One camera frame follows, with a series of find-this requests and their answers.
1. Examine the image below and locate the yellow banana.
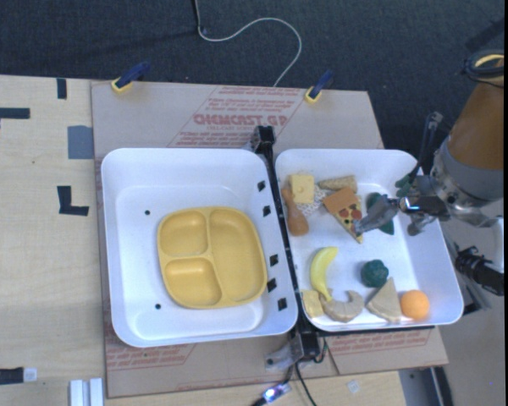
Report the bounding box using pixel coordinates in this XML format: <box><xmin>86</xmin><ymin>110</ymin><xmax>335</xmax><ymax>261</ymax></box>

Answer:
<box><xmin>309</xmin><ymin>245</ymin><xmax>340</xmax><ymax>304</ymax></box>

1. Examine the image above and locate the black block with thin wires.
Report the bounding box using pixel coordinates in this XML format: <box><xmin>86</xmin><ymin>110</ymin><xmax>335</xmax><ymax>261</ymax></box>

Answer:
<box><xmin>252</xmin><ymin>125</ymin><xmax>278</xmax><ymax>156</ymax></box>
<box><xmin>295</xmin><ymin>326</ymin><xmax>323</xmax><ymax>362</ymax></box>

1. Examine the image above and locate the brown cardboard board, red print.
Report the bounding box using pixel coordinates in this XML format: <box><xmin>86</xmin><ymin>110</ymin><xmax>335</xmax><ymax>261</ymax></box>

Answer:
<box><xmin>90</xmin><ymin>80</ymin><xmax>450</xmax><ymax>399</ymax></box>

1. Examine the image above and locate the pizza slice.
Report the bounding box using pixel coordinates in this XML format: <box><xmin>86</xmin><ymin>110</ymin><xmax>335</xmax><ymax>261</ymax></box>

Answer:
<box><xmin>322</xmin><ymin>185</ymin><xmax>365</xmax><ymax>245</ymax></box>

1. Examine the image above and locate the tan bread wedge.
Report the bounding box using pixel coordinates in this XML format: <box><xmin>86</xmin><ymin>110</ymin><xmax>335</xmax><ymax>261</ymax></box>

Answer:
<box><xmin>365</xmin><ymin>277</ymin><xmax>404</xmax><ymax>325</ymax></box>

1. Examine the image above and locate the tan croissant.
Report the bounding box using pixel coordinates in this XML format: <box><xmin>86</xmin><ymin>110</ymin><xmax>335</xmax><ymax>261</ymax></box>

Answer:
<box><xmin>318</xmin><ymin>289</ymin><xmax>366</xmax><ymax>324</ymax></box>

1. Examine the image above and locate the white lattice waffle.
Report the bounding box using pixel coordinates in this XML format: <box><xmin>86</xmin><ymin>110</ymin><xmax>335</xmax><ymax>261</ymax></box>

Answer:
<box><xmin>298</xmin><ymin>183</ymin><xmax>335</xmax><ymax>218</ymax></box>

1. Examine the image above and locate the thin black rod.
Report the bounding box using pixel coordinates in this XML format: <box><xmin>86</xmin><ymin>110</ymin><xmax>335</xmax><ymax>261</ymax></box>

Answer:
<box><xmin>262</xmin><ymin>149</ymin><xmax>308</xmax><ymax>334</ymax></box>

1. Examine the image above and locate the orange ball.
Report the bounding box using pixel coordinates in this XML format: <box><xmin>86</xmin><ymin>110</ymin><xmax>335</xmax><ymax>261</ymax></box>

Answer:
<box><xmin>399</xmin><ymin>288</ymin><xmax>432</xmax><ymax>322</ymax></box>

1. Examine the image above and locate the pale yellow cheese slice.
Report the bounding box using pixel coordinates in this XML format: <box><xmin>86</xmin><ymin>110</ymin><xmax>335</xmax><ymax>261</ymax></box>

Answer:
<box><xmin>301</xmin><ymin>288</ymin><xmax>326</xmax><ymax>319</ymax></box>

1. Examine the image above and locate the brown chicken drumstick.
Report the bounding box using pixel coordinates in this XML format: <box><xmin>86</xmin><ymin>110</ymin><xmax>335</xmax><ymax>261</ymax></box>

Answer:
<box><xmin>279</xmin><ymin>186</ymin><xmax>311</xmax><ymax>238</ymax></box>

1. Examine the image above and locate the dark green broccoli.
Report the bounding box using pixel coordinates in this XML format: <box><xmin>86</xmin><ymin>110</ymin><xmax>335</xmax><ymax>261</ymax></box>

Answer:
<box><xmin>360</xmin><ymin>258</ymin><xmax>390</xmax><ymax>289</ymax></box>

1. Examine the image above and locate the yellow cheese cube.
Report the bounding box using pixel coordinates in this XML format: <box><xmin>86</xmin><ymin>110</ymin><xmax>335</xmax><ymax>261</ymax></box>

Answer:
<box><xmin>288</xmin><ymin>173</ymin><xmax>316</xmax><ymax>206</ymax></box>

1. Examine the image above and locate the white plastic tray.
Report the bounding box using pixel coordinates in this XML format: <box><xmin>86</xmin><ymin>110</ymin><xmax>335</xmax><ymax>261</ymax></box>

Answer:
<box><xmin>100</xmin><ymin>146</ymin><xmax>300</xmax><ymax>349</ymax></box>
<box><xmin>274</xmin><ymin>147</ymin><xmax>466</xmax><ymax>334</ymax></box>

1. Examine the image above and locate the yellow divided plate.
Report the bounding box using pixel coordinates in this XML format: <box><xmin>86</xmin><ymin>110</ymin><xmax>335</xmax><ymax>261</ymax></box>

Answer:
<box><xmin>156</xmin><ymin>206</ymin><xmax>269</xmax><ymax>310</ymax></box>

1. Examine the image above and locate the tan biscuit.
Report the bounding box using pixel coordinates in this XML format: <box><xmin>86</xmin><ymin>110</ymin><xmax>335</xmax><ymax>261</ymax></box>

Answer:
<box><xmin>317</xmin><ymin>174</ymin><xmax>359</xmax><ymax>195</ymax></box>

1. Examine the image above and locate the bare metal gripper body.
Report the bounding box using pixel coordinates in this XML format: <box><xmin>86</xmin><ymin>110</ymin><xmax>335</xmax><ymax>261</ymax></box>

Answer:
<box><xmin>399</xmin><ymin>174</ymin><xmax>494</xmax><ymax>228</ymax></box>

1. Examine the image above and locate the black cylinder on white bracket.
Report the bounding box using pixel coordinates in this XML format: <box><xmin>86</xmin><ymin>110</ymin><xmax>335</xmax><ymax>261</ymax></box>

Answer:
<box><xmin>443</xmin><ymin>215</ymin><xmax>505</xmax><ymax>309</ymax></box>

